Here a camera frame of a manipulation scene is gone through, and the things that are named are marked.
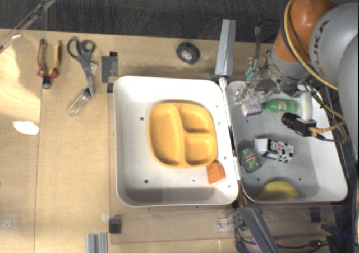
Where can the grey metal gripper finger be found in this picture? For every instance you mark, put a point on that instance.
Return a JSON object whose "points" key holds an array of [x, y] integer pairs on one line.
{"points": [[241, 92], [259, 94]]}

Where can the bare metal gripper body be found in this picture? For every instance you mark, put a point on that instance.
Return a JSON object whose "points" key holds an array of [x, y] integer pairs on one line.
{"points": [[266, 78]]}

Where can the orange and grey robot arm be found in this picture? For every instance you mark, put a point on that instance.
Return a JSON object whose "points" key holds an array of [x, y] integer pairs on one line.
{"points": [[333, 50]]}

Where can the green plastic bottle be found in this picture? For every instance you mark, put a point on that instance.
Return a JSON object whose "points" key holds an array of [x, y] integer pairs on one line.
{"points": [[280, 105]]}

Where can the white cube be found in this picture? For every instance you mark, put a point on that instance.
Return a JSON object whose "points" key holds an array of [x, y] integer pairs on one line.
{"points": [[261, 145]]}

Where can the black and white carton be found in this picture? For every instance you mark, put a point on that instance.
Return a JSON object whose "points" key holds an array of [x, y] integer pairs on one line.
{"points": [[280, 151]]}

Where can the green patterned can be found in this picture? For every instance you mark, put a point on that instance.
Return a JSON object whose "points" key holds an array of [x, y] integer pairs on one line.
{"points": [[249, 160]]}

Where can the black tape roll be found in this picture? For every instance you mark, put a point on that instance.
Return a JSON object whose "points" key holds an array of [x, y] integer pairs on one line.
{"points": [[188, 52]]}

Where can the white plastic tray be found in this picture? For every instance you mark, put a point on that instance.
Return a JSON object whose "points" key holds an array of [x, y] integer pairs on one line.
{"points": [[280, 173], [131, 139]]}

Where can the yellow divided plate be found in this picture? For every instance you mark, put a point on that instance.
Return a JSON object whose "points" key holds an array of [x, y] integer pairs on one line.
{"points": [[168, 134]]}

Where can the orange waffle biscuit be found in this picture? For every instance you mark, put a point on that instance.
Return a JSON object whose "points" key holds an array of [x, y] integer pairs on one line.
{"points": [[215, 173]]}

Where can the yellow banana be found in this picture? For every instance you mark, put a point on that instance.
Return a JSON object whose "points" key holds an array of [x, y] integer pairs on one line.
{"points": [[277, 190]]}

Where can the grey scissors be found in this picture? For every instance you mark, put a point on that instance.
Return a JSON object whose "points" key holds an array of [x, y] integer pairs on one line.
{"points": [[85, 61]]}

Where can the clear plastic bottle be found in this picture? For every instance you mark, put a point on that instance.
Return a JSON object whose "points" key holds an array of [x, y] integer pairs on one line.
{"points": [[77, 104]]}

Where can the red and yellow pliers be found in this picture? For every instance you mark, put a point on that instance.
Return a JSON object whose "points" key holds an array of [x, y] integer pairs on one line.
{"points": [[54, 64]]}

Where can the black cylinder on white bracket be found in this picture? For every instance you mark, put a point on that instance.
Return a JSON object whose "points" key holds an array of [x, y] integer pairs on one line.
{"points": [[298, 124]]}

